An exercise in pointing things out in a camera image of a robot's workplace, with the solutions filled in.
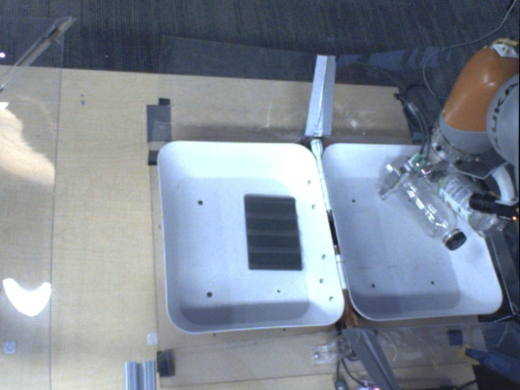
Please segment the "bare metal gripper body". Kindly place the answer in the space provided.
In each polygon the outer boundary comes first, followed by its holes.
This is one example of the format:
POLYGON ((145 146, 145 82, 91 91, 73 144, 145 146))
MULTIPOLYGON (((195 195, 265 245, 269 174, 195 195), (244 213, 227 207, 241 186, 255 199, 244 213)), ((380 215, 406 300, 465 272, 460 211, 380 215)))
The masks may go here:
POLYGON ((432 134, 420 145, 416 154, 405 161, 405 174, 430 177, 446 172, 456 162, 456 150, 443 134, 432 134))

